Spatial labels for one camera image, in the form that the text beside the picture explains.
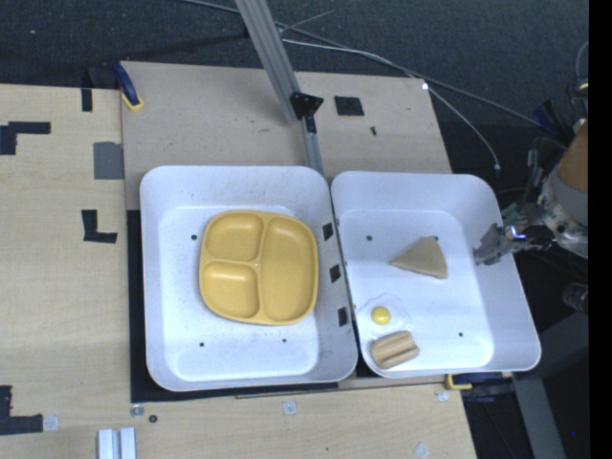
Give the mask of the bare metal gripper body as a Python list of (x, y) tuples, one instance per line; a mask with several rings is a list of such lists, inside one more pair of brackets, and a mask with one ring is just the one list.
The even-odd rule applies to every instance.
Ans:
[(504, 224), (515, 229), (528, 250), (547, 250), (557, 245), (580, 258), (589, 256), (586, 197), (567, 203), (554, 197), (516, 200), (504, 208)]

